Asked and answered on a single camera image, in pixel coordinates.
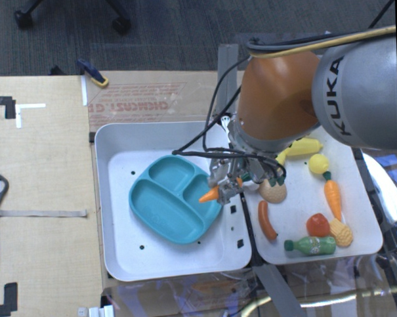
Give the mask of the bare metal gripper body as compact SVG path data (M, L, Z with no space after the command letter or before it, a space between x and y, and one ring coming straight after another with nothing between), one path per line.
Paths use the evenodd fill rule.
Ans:
M261 183L264 179L276 178L275 160L261 154L247 152L216 152L209 172L219 171L223 181L239 178L243 182Z

